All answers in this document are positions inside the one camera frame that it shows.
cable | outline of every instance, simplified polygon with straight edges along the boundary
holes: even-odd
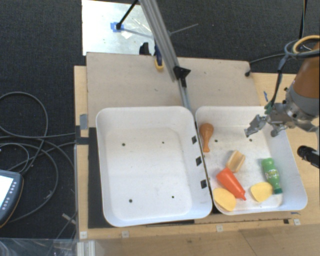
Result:
[[[8,97],[8,96],[13,96],[13,95],[22,95],[22,96],[26,96],[29,97],[31,99],[33,99],[34,101],[36,101],[42,108],[44,115],[45,115],[45,132],[44,132],[44,136],[25,136],[25,135],[19,135],[19,134],[15,134],[12,133],[6,129],[4,129],[1,125],[0,125],[0,130],[3,131],[5,134],[17,137],[17,138],[21,138],[21,139],[49,139],[49,138],[57,138],[57,137],[63,137],[63,136],[71,136],[71,135],[75,135],[74,132],[71,133],[65,133],[65,134],[58,134],[58,135],[47,135],[48,133],[48,125],[49,125],[49,119],[48,119],[48,113],[47,110],[45,108],[45,106],[43,105],[43,103],[35,96],[27,93],[27,92],[23,92],[23,91],[14,91],[14,92],[9,92],[6,93],[2,96],[0,96],[0,101],[3,100],[4,98]]]
[[[306,11],[307,11],[307,3],[308,3],[308,0],[304,0],[303,1],[303,8],[302,8],[302,17],[301,17],[301,22],[300,22],[300,30],[299,30],[299,39],[301,39],[304,35],[304,32],[305,32],[305,18],[306,18]],[[305,45],[302,45],[305,49],[307,50],[311,50],[310,48],[306,47]],[[266,57],[262,57],[262,58],[258,58],[258,59],[255,59],[255,60],[252,60],[249,62],[249,65],[253,64],[253,63],[257,63],[257,62],[260,62],[260,61],[263,61],[263,60],[267,60],[267,59],[271,59],[271,58],[276,58],[276,57],[281,57],[281,56],[285,56],[286,54],[285,53],[280,53],[280,54],[274,54],[274,55],[268,55]],[[244,73],[244,75],[246,77],[248,77],[251,73],[251,68],[246,72]]]
[[[288,62],[288,60],[289,60],[289,56],[285,55],[280,60],[280,63],[278,65],[278,68],[277,68],[278,76],[277,76],[276,83],[275,83],[275,90],[274,90],[273,97],[270,100],[271,106],[273,106],[275,101],[276,101],[277,93],[278,93],[278,90],[279,90],[279,87],[280,87],[280,84],[281,84],[281,81],[282,81],[282,70],[283,70],[284,66],[286,65],[286,63]]]
[[[67,226],[73,221],[73,219],[76,217],[76,215],[78,214],[78,211],[76,210],[75,213],[70,217],[70,219],[68,220],[68,222],[64,225],[64,227],[61,229],[60,233],[56,236],[56,240],[59,239],[59,237],[62,235],[62,233],[65,231],[65,229],[67,228]]]
[[[299,39],[299,40],[293,45],[293,47],[292,47],[292,52],[293,52],[294,54],[299,54],[299,53],[301,53],[300,51],[297,50],[297,47],[298,47],[299,45],[301,45],[302,43],[307,42],[307,41],[309,41],[309,40],[318,40],[318,41],[319,41],[319,40],[320,40],[320,36],[319,36],[319,35],[308,35],[308,36],[306,36],[306,37],[303,37],[303,38]]]
[[[61,231],[59,232],[59,234],[56,236],[56,238],[54,239],[54,241],[52,242],[52,245],[50,246],[48,252],[46,253],[46,256],[49,255],[49,253],[51,252],[51,250],[54,248],[54,243],[55,243],[55,240],[58,240],[59,237],[62,235],[62,233],[65,231],[65,229],[67,228],[67,226],[74,220],[74,218],[77,216],[78,214],[78,211],[76,210],[75,213],[71,216],[71,218],[67,221],[67,223],[63,226],[63,228],[61,229]],[[74,231],[72,232],[72,235],[71,235],[71,239],[73,239],[74,235],[76,233],[76,228],[74,228]]]
[[[297,60],[304,60],[304,59],[307,59],[307,58],[313,58],[313,57],[317,57],[319,56],[319,49],[315,49],[315,50],[310,50],[310,51],[305,51],[305,52],[298,52],[298,53],[294,53],[292,48],[289,49],[289,47],[295,43],[297,43],[298,41],[300,41],[301,39],[298,39],[298,40],[293,40],[289,43],[287,43],[284,47],[284,52],[286,55],[294,58],[294,59],[297,59]]]
[[[33,146],[33,145],[30,145],[30,144],[25,144],[25,143],[21,143],[21,145],[25,146],[25,147],[29,147],[29,148],[33,148],[33,149],[37,149],[36,146]],[[35,208],[34,210],[20,216],[20,217],[17,217],[15,219],[11,219],[8,223],[13,223],[13,222],[16,222],[16,221],[19,221],[25,217],[28,217],[29,215],[31,214],[34,214],[35,212],[37,212],[38,210],[40,210],[43,206],[45,206],[45,204],[52,198],[52,196],[54,195],[54,193],[56,192],[57,190],[57,187],[58,187],[58,181],[59,181],[59,171],[58,171],[58,166],[55,162],[55,160],[46,152],[44,151],[43,149],[41,149],[41,152],[44,153],[52,162],[53,166],[54,166],[54,169],[55,169],[55,174],[56,174],[56,180],[55,180],[55,184],[54,184],[54,187],[53,187],[53,190],[52,192],[48,195],[48,197],[46,198],[46,200],[40,204],[40,206],[38,206],[37,208]]]
[[[0,144],[0,149],[3,148],[3,147],[6,147],[6,146],[17,146],[17,147],[19,147],[19,148],[22,148],[22,149],[24,150],[24,152],[26,153],[26,160],[23,161],[23,163],[25,163],[25,165],[24,165],[24,167],[19,171],[19,173],[21,173],[21,172],[27,167],[28,162],[29,162],[29,160],[30,160],[29,151],[28,151],[24,146],[22,146],[21,144],[19,144],[19,143],[12,143],[12,142]]]
[[[28,213],[26,213],[26,214],[24,214],[22,216],[19,216],[19,217],[15,218],[15,219],[9,220],[8,223],[13,223],[13,222],[19,221],[21,219],[24,219],[24,218],[34,214],[37,211],[39,211],[42,207],[44,207],[49,202],[49,200],[55,194],[55,192],[56,192],[56,190],[58,188],[58,183],[59,183],[59,170],[58,170],[57,163],[52,158],[52,156],[49,155],[49,152],[51,152],[53,150],[58,150],[68,160],[68,162],[70,163],[72,169],[74,169],[73,162],[71,161],[69,156],[61,149],[61,147],[74,145],[75,142],[72,141],[72,142],[63,143],[61,145],[56,145],[56,144],[54,144],[54,143],[52,143],[50,141],[47,141],[47,139],[71,136],[71,135],[75,135],[75,133],[73,132],[73,133],[58,134],[58,135],[48,135],[49,118],[48,118],[47,110],[46,110],[45,106],[43,105],[43,103],[37,97],[35,97],[35,96],[33,96],[33,95],[29,94],[29,93],[22,92],[22,91],[9,92],[9,93],[6,93],[6,94],[0,96],[0,101],[3,100],[5,97],[16,96],[16,95],[21,95],[21,96],[25,96],[25,97],[31,98],[37,104],[39,104],[41,106],[42,111],[44,112],[44,116],[45,116],[45,128],[44,128],[44,132],[43,132],[42,136],[27,136],[27,135],[19,135],[19,134],[12,133],[12,132],[6,130],[5,128],[3,128],[0,125],[0,131],[2,131],[3,133],[7,134],[5,136],[0,136],[0,140],[21,140],[21,139],[23,139],[23,140],[31,140],[31,141],[34,141],[34,142],[39,142],[39,146],[34,145],[34,144],[24,143],[24,142],[7,142],[6,141],[4,143],[1,143],[0,144],[0,149],[3,148],[3,147],[6,147],[6,146],[12,145],[12,146],[17,146],[17,147],[22,148],[27,154],[27,159],[26,160],[16,164],[15,166],[11,167],[7,171],[12,171],[12,170],[16,169],[17,167],[20,167],[20,166],[24,165],[23,168],[18,172],[21,173],[22,175],[25,175],[29,171],[29,169],[33,166],[33,163],[35,162],[35,160],[38,157],[45,155],[46,157],[49,158],[49,160],[53,164],[53,167],[54,167],[54,170],[55,170],[56,179],[55,179],[55,183],[54,183],[54,187],[53,187],[52,191],[50,191],[50,194],[46,197],[46,199],[38,207],[36,207],[35,209],[31,210],[30,212],[28,212]],[[45,144],[51,146],[52,148],[44,150],[43,146]],[[35,155],[30,157],[28,149],[36,150]]]
[[[13,138],[15,138],[15,137],[9,135],[9,136],[0,137],[0,140],[1,140],[1,139],[13,139]],[[69,162],[69,164],[71,165],[72,169],[75,168],[74,163],[71,161],[71,159],[70,159],[69,156],[66,154],[66,152],[64,152],[61,148],[62,148],[62,147],[65,147],[65,146],[69,146],[69,145],[74,145],[76,142],[67,142],[67,143],[64,143],[64,144],[61,144],[61,145],[56,145],[56,144],[54,144],[54,143],[52,143],[52,142],[50,142],[50,141],[45,140],[44,143],[53,146],[53,148],[46,150],[47,153],[49,153],[49,152],[51,152],[51,151],[53,151],[53,150],[58,150],[58,151],[68,160],[68,162]],[[7,169],[7,171],[8,171],[8,172],[10,172],[10,171],[12,172],[15,168],[23,165],[26,161],[27,161],[27,160],[22,161],[22,162],[16,164],[15,166],[11,167],[10,169]]]
[[[274,54],[274,55],[270,55],[270,56],[266,56],[266,57],[262,57],[262,58],[257,58],[255,60],[252,60],[249,62],[249,65],[253,64],[253,63],[256,63],[256,62],[261,62],[261,61],[264,61],[264,60],[267,60],[267,59],[272,59],[272,58],[276,58],[276,57],[282,57],[282,56],[285,56],[286,54],[285,53],[279,53],[279,54]],[[249,71],[247,71],[246,73],[244,73],[244,75],[246,77],[248,77],[251,73],[251,68],[249,69]]]

black hole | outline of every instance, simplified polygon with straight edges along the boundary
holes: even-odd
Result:
[[[197,142],[197,137],[196,136],[193,136],[191,139],[192,139],[192,144],[195,144]]]
[[[200,184],[201,184],[201,188],[202,188],[202,189],[204,189],[204,188],[207,187],[207,181],[206,181],[205,179],[204,179],[204,180],[201,180]]]
[[[196,160],[196,166],[199,166],[202,163],[201,157],[199,156]]]

black carpet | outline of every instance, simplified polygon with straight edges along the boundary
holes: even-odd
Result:
[[[182,57],[251,61],[281,53],[287,42],[299,36],[301,0],[159,0],[158,4],[170,32],[199,24],[171,36],[177,55]],[[75,131],[73,67],[85,65],[81,11],[80,0],[0,1],[0,95],[23,91],[38,97],[48,113],[48,135]],[[319,20],[320,2],[309,0],[304,34],[319,34]],[[252,70],[274,73],[278,61],[256,63]],[[296,73],[298,68],[299,63],[291,61],[284,72]],[[13,133],[41,136],[44,117],[30,98],[11,96],[0,101],[0,125]],[[74,139],[69,136],[49,141],[59,145]],[[38,141],[28,143],[39,145]],[[64,150],[73,159],[73,146]],[[50,154],[59,170],[58,188],[52,199],[35,214],[8,223],[0,229],[0,237],[52,239],[67,223],[62,214],[74,214],[73,169],[62,154]],[[4,147],[0,169],[7,170],[24,157],[18,148]],[[53,164],[39,157],[25,175],[24,192],[12,218],[38,207],[50,194],[55,179]],[[61,238],[69,238],[73,232],[71,224]]]

black clip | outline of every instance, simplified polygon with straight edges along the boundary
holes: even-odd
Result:
[[[187,87],[186,77],[191,72],[191,70],[190,69],[186,69],[184,67],[175,66],[173,68],[173,72],[175,74],[175,78],[178,79],[178,80],[179,79],[181,80],[182,87],[186,88]]]

black cable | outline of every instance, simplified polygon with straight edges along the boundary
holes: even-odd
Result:
[[[46,256],[49,255],[49,253],[51,252],[51,250],[54,248],[55,246],[55,240],[58,240],[59,237],[62,235],[62,233],[65,231],[65,229],[67,228],[67,226],[74,220],[74,218],[77,216],[78,211],[76,210],[75,213],[71,216],[71,218],[67,221],[67,223],[63,226],[63,228],[61,229],[61,231],[59,232],[59,234],[56,236],[56,238],[54,239],[54,241],[52,241],[52,245],[50,246],[48,252],[46,253]],[[71,238],[74,237],[74,234],[76,233],[76,228],[74,228],[74,231],[72,232]]]
[[[303,10],[302,10],[302,17],[301,17],[301,22],[300,22],[299,39],[301,39],[303,37],[304,31],[305,31],[305,18],[306,18],[307,3],[308,3],[308,0],[304,0],[304,2],[303,2]],[[267,59],[272,59],[272,58],[281,57],[281,56],[285,56],[285,55],[286,55],[286,53],[268,55],[266,57],[262,57],[262,58],[258,58],[258,59],[249,61],[249,65],[251,65],[253,63],[260,62],[260,61],[264,61],[264,60],[267,60]],[[249,70],[247,72],[244,73],[244,75],[246,77],[248,77],[250,75],[250,73],[251,73],[251,67],[249,68]]]
[[[301,39],[304,36],[307,3],[308,3],[308,0],[303,1],[303,10],[302,10],[302,17],[300,22],[299,39]]]
[[[274,89],[274,93],[273,93],[273,96],[272,96],[272,99],[268,102],[268,104],[264,107],[264,109],[266,110],[264,113],[265,114],[269,114],[272,110],[272,107],[274,106],[275,104],[275,101],[276,101],[276,97],[277,97],[277,93],[278,93],[278,90],[279,90],[279,87],[280,87],[280,84],[281,84],[281,81],[282,81],[282,70],[284,68],[284,66],[286,65],[286,63],[288,61],[292,60],[292,58],[290,58],[288,55],[285,55],[279,65],[278,65],[278,68],[277,68],[277,78],[276,78],[276,83],[275,83],[275,89]]]
[[[75,213],[70,217],[70,219],[68,220],[68,222],[64,225],[64,227],[61,229],[60,233],[56,236],[56,240],[59,239],[59,237],[62,235],[62,233],[65,231],[65,229],[67,228],[67,226],[73,221],[73,219],[76,217],[76,215],[78,214],[78,211],[76,210]]]
[[[315,49],[315,50],[310,50],[310,51],[304,51],[304,52],[299,52],[299,53],[294,53],[292,51],[292,48],[290,48],[291,45],[293,45],[294,43],[296,43],[298,40],[293,40],[291,42],[288,42],[285,47],[284,47],[284,52],[286,55],[297,59],[297,60],[304,60],[307,58],[313,58],[313,57],[318,57],[320,55],[320,51],[319,49]]]
[[[19,134],[15,134],[12,133],[6,129],[4,129],[1,125],[0,125],[0,130],[3,131],[5,134],[17,137],[17,138],[21,138],[21,139],[49,139],[49,138],[57,138],[57,137],[63,137],[63,136],[71,136],[71,135],[75,135],[75,132],[71,132],[71,133],[65,133],[65,134],[57,134],[57,135],[47,135],[48,133],[48,126],[49,126],[49,119],[48,119],[48,112],[45,108],[45,106],[43,105],[43,103],[35,96],[27,93],[27,92],[23,92],[23,91],[13,91],[13,92],[9,92],[6,93],[2,96],[0,96],[0,101],[3,100],[4,98],[8,97],[8,96],[13,96],[13,95],[22,95],[22,96],[26,96],[29,97],[31,99],[33,99],[34,101],[36,101],[42,108],[44,115],[45,115],[45,132],[43,136],[26,136],[26,135],[19,135]]]
[[[21,144],[19,143],[13,143],[13,142],[9,142],[9,143],[3,143],[3,144],[0,144],[0,149],[3,148],[3,147],[6,147],[6,146],[17,146],[21,149],[24,150],[24,152],[26,153],[26,160],[23,161],[23,163],[25,163],[25,165],[23,166],[23,168],[19,171],[19,173],[21,173],[28,165],[28,162],[30,160],[30,154],[29,154],[29,151],[26,149],[26,147],[22,146]]]
[[[30,144],[25,144],[25,143],[21,143],[22,146],[25,146],[25,147],[29,147],[29,148],[33,148],[33,149],[38,149],[36,146],[34,145],[30,145]],[[55,162],[55,160],[46,152],[44,151],[43,149],[41,149],[41,152],[44,153],[52,162],[53,166],[54,166],[54,169],[55,169],[55,174],[56,174],[56,180],[55,180],[55,184],[54,184],[54,187],[53,187],[53,190],[51,191],[51,193],[48,195],[48,197],[46,198],[46,200],[40,204],[40,206],[38,206],[37,208],[35,208],[34,210],[20,216],[20,217],[17,217],[15,219],[11,219],[8,223],[13,223],[13,222],[16,222],[16,221],[19,221],[25,217],[28,217],[29,215],[31,214],[34,214],[35,212],[37,212],[38,210],[40,210],[43,206],[45,206],[47,204],[47,202],[49,202],[49,200],[52,198],[52,196],[54,195],[54,193],[56,192],[57,190],[57,187],[58,187],[58,182],[59,182],[59,171],[58,171],[58,166]]]
[[[36,146],[36,145],[33,145],[33,144],[28,144],[28,143],[21,143],[21,142],[4,142],[4,143],[0,144],[0,148],[1,147],[5,147],[5,146],[9,146],[9,145],[15,145],[15,146],[18,146],[18,147],[22,148],[27,153],[27,159],[26,160],[24,160],[24,161],[16,164],[15,166],[11,167],[8,171],[14,170],[17,167],[19,167],[21,165],[24,165],[22,170],[19,171],[19,173],[21,173],[22,175],[25,175],[27,173],[27,171],[33,166],[33,163],[35,162],[35,160],[38,157],[45,155],[46,157],[49,158],[49,160],[52,162],[52,164],[54,166],[56,179],[55,179],[55,184],[54,184],[53,190],[50,191],[50,194],[46,197],[44,202],[42,202],[38,207],[36,207],[35,209],[31,210],[30,212],[28,212],[28,213],[26,213],[26,214],[24,214],[22,216],[19,216],[19,217],[15,218],[15,219],[11,219],[8,223],[13,223],[13,222],[19,221],[21,219],[24,219],[24,218],[34,214],[35,212],[40,210],[42,207],[44,207],[49,202],[49,200],[52,198],[52,196],[55,194],[55,192],[57,190],[57,187],[58,187],[58,183],[59,183],[59,170],[58,170],[57,163],[52,158],[52,156],[49,155],[49,152],[51,152],[53,150],[58,150],[68,160],[68,162],[72,166],[72,169],[74,169],[73,162],[71,161],[69,156],[61,149],[61,147],[68,146],[68,145],[74,145],[75,142],[73,141],[73,142],[63,143],[61,145],[56,145],[56,144],[54,144],[54,143],[52,143],[50,141],[47,141],[46,139],[75,135],[75,133],[73,132],[73,133],[49,135],[48,136],[48,127],[49,127],[48,113],[47,113],[47,110],[46,110],[45,106],[43,105],[43,103],[37,97],[35,97],[35,96],[33,96],[33,95],[29,94],[29,93],[26,93],[26,92],[15,91],[15,92],[9,92],[9,93],[6,93],[6,94],[0,96],[0,101],[3,100],[5,97],[16,96],[16,95],[29,97],[29,98],[33,99],[34,101],[36,101],[41,106],[41,108],[42,108],[42,110],[44,112],[44,115],[45,115],[45,129],[44,129],[43,136],[27,136],[27,135],[19,135],[19,134],[12,133],[12,132],[6,130],[5,128],[3,128],[0,125],[0,131],[2,131],[3,133],[7,134],[5,136],[0,136],[0,140],[24,139],[24,140],[32,140],[32,141],[40,142],[39,146]],[[44,144],[48,144],[52,148],[50,148],[48,150],[44,150],[43,149]],[[30,157],[27,148],[36,150],[36,153],[35,153],[35,155],[33,157]]]
[[[9,135],[9,136],[0,137],[0,140],[1,140],[1,139],[13,139],[13,138],[15,138],[15,137]],[[49,152],[51,152],[51,151],[53,151],[53,150],[58,150],[58,151],[68,160],[69,164],[71,165],[72,169],[74,170],[74,168],[75,168],[74,163],[73,163],[72,160],[69,158],[69,156],[66,154],[66,152],[64,152],[61,148],[62,148],[62,147],[65,147],[65,146],[69,146],[69,145],[74,145],[76,142],[67,142],[67,143],[64,143],[64,144],[61,144],[61,145],[56,145],[56,144],[54,144],[54,143],[52,143],[52,142],[50,142],[50,141],[45,140],[44,143],[45,143],[45,144],[49,144],[49,145],[51,145],[51,146],[53,147],[53,148],[50,148],[50,149],[46,150],[47,153],[49,153]],[[20,162],[20,163],[17,163],[15,166],[12,166],[10,169],[7,169],[7,171],[8,171],[8,172],[10,172],[10,171],[12,172],[15,168],[23,165],[23,164],[24,164],[25,162],[27,162],[27,161],[28,161],[28,160],[25,160],[25,161],[22,161],[22,162]]]

